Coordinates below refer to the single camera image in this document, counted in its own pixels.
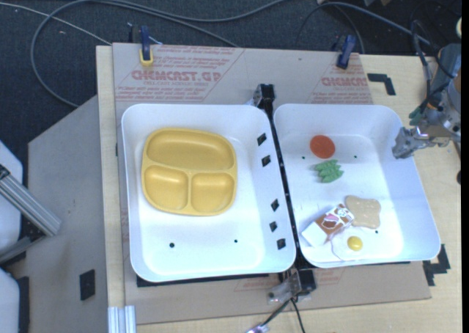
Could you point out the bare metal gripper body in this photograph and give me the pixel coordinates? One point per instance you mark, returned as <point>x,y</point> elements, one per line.
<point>436,133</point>

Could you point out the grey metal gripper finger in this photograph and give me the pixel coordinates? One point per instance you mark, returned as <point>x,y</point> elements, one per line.
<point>401,152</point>
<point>405,134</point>

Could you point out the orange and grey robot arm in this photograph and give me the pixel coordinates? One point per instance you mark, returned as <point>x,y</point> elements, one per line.
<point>451,64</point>

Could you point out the white plastic tray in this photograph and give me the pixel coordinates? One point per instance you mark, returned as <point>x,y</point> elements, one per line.
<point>205,251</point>
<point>395,185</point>

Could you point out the tan bread slice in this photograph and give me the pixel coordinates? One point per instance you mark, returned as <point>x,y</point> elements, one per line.
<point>363,211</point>

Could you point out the green pea pods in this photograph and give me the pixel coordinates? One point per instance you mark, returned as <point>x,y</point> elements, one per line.
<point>328,171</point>

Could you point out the orange round tomato slice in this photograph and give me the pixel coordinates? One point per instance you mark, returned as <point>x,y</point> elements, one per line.
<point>322,146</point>

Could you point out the white fried egg, yellow yolk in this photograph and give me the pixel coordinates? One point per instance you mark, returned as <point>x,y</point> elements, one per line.
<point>354,243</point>

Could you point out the orange and white carton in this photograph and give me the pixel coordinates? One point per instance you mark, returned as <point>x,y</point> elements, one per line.
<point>326,224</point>

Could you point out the thin black and white rod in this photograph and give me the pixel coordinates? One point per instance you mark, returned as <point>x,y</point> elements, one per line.
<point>283,177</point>

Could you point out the brown cardboard board, red print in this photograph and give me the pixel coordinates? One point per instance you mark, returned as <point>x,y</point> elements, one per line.
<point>227,71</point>

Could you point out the yellow divided plate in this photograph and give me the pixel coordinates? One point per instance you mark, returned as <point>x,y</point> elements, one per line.
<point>188,152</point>

